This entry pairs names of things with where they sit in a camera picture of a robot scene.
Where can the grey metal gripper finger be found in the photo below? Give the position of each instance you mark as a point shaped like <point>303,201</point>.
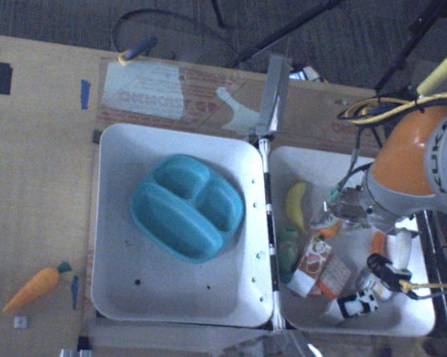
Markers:
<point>350,225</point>
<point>320,221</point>

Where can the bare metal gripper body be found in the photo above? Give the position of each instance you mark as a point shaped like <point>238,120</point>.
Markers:
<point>351,205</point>

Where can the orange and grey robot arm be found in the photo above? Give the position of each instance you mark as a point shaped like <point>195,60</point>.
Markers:
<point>408,156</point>

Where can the small orange toy food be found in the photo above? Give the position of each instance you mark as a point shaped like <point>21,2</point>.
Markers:
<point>329,230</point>

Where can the yellow banana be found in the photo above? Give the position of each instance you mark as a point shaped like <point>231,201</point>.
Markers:
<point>296,207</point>

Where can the orange sausage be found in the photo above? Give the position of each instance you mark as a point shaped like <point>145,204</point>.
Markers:
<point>378,242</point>

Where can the orange and white carton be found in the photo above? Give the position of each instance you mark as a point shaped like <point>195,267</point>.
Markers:
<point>310,265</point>

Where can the green bottle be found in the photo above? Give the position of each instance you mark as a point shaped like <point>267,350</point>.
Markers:
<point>287,254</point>

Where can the orange packet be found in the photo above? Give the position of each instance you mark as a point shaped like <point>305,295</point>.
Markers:
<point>333,277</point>

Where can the small white bottle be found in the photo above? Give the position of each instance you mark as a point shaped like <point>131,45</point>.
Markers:
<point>372,287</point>

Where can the black and white carton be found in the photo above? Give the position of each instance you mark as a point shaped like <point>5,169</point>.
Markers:
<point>353,307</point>

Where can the white plastic tray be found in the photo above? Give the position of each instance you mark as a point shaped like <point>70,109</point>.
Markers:
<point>177,289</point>
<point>392,319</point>

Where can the blue divided plate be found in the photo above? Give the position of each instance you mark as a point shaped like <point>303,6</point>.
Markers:
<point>187,209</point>

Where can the orange carrot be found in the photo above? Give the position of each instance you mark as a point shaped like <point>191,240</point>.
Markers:
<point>34,286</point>

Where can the black cylinder on white bracket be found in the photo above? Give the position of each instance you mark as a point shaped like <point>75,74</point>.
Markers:
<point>388,270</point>

